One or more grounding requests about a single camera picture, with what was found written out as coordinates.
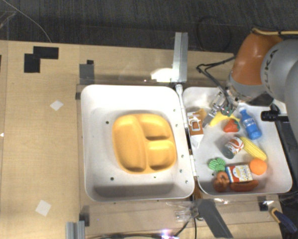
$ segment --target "yellow divided plate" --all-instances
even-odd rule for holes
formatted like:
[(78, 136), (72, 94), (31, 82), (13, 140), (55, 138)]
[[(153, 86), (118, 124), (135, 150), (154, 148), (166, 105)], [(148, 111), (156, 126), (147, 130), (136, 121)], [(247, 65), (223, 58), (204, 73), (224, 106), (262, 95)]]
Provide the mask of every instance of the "yellow divided plate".
[(119, 117), (112, 126), (112, 140), (117, 162), (128, 173), (163, 171), (172, 167), (177, 160), (171, 127), (158, 115)]

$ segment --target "orange ball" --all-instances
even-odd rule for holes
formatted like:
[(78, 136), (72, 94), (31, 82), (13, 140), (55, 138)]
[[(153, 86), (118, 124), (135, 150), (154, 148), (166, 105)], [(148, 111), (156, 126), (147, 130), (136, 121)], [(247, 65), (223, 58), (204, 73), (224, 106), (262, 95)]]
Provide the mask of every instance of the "orange ball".
[(255, 158), (249, 163), (250, 171), (257, 175), (262, 175), (267, 170), (267, 164), (265, 161)]

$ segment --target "yellow corn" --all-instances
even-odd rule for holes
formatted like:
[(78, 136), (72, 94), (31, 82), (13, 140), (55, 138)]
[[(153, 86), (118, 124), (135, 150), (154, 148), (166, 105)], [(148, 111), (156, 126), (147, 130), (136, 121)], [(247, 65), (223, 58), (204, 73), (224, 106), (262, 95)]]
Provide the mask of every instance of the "yellow corn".
[(244, 150), (252, 155), (253, 157), (257, 157), (263, 161), (267, 159), (266, 154), (258, 147), (256, 146), (251, 140), (247, 139), (246, 137), (240, 137), (240, 139), (244, 143)]

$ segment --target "tin can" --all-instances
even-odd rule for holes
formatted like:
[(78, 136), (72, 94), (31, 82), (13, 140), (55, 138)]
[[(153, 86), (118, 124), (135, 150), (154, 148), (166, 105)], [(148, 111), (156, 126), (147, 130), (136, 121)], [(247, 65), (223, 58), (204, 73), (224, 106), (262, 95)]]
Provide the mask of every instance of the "tin can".
[(243, 141), (238, 137), (234, 137), (224, 145), (223, 155), (232, 159), (243, 147)]

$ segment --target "small carton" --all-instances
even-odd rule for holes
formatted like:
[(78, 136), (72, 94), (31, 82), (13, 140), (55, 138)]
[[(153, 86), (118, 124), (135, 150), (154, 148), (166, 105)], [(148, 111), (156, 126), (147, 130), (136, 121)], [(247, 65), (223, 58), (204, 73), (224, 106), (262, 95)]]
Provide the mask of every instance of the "small carton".
[(188, 113), (188, 125), (189, 125), (191, 143), (195, 148), (199, 147), (199, 144), (202, 141), (204, 136), (204, 132), (202, 128), (204, 113), (205, 113), (204, 109), (201, 109), (197, 112)]
[(225, 171), (228, 174), (230, 182), (246, 182), (253, 180), (253, 176), (247, 164), (226, 166)]

